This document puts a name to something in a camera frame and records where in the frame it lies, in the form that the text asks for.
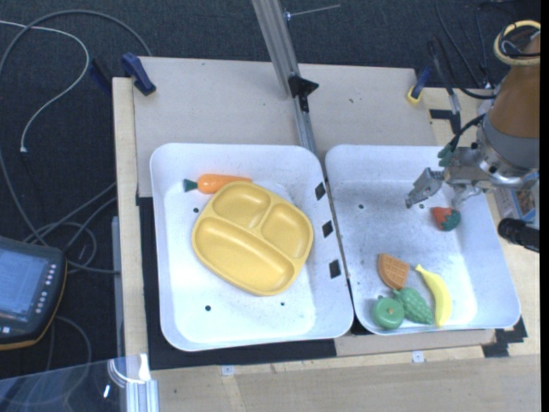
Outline green grapes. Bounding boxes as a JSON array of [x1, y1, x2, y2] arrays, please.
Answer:
[[391, 286, 435, 327]]

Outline blue and white carton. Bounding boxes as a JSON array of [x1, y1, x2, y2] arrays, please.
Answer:
[[497, 185, 540, 225]]

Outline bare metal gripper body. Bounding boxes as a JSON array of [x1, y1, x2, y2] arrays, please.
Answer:
[[443, 145, 540, 193]]

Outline orange carrot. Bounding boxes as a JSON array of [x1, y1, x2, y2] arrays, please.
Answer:
[[183, 173, 254, 196]]

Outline orange waffle biscuit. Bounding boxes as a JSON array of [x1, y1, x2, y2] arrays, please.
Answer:
[[377, 252, 412, 292]]

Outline yellow divided plate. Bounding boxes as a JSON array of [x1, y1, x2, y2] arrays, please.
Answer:
[[190, 180, 316, 298]]

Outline red strawberry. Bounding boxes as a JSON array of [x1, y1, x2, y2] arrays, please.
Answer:
[[430, 205, 462, 233]]

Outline black cylinder on white bracket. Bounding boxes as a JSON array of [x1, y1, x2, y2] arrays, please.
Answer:
[[496, 180, 541, 255]]

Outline green apple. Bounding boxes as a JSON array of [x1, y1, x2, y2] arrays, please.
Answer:
[[371, 295, 406, 331]]

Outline yellow banana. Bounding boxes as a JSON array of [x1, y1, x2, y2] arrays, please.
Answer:
[[413, 263, 454, 329]]

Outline white plastic tray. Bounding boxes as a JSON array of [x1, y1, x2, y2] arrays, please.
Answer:
[[148, 142, 355, 353], [324, 143, 522, 336]]

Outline pale wood board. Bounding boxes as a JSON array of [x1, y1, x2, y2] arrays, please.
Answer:
[[131, 56, 498, 357]]

